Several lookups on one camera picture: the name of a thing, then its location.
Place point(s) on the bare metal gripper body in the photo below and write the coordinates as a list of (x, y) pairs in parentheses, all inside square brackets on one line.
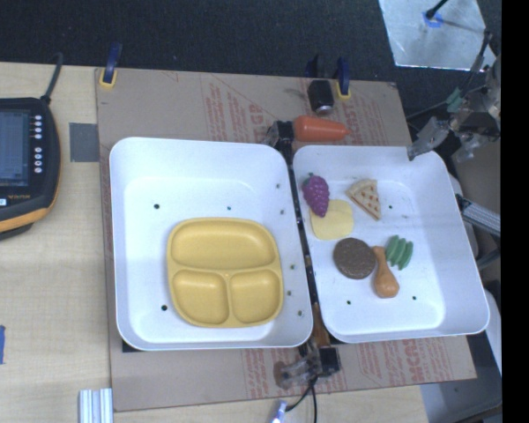
[(480, 121)]

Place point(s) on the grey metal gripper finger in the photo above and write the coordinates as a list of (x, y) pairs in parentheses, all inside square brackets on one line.
[(469, 148), (427, 139)]

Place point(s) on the toy pizza slice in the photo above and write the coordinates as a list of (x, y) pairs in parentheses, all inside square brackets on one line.
[(367, 198)]

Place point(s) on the white plastic tray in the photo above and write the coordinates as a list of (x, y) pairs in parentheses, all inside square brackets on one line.
[(427, 245), (203, 179)]

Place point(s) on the orange toy carrot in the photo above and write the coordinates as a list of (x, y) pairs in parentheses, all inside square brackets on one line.
[(319, 129)]

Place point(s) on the small black can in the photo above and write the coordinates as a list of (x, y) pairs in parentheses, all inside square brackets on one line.
[(320, 95)]

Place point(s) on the green toy pea pod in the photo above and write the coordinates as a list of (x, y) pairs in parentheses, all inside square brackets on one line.
[(399, 253)]

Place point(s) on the purple toy grapes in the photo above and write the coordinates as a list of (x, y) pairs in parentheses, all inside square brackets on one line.
[(316, 194)]

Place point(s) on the yellow toy cheese slice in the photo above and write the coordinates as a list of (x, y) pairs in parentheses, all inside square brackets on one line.
[(333, 227)]

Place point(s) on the brown toy burger patty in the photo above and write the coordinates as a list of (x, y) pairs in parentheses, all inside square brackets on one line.
[(354, 258)]

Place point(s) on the thin black rod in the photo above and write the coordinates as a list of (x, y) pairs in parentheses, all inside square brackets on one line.
[(300, 232)]

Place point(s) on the yellow divided plate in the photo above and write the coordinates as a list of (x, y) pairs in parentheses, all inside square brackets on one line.
[(222, 245)]

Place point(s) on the brown cardboard board red print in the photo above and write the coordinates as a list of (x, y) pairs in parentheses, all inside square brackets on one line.
[(167, 99)]

